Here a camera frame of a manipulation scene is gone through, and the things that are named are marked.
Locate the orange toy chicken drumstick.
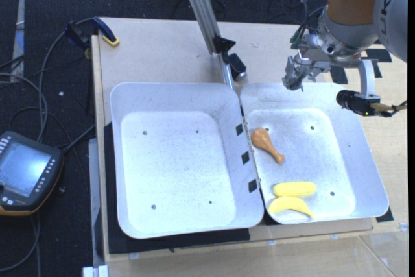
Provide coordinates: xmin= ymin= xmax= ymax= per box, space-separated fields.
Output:
xmin=250 ymin=127 xmax=286 ymax=165

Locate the white plastic tray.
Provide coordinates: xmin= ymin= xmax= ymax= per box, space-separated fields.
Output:
xmin=109 ymin=81 xmax=265 ymax=240
xmin=239 ymin=82 xmax=390 ymax=226

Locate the black cylinder on white bracket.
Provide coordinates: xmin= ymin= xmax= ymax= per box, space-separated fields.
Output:
xmin=335 ymin=59 xmax=381 ymax=117

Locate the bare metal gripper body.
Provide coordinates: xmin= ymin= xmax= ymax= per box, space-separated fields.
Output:
xmin=292 ymin=32 xmax=361 ymax=82

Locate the yellow toy corn cob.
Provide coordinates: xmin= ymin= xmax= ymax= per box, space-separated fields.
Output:
xmin=272 ymin=181 xmax=318 ymax=199

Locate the yellow banana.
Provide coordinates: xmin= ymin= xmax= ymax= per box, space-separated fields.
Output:
xmin=268 ymin=196 xmax=315 ymax=219

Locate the black block with thin wires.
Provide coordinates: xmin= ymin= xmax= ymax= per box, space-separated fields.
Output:
xmin=227 ymin=53 xmax=248 ymax=82

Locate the pale wood board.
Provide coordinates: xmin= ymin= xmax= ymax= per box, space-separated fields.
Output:
xmin=91 ymin=16 xmax=409 ymax=265

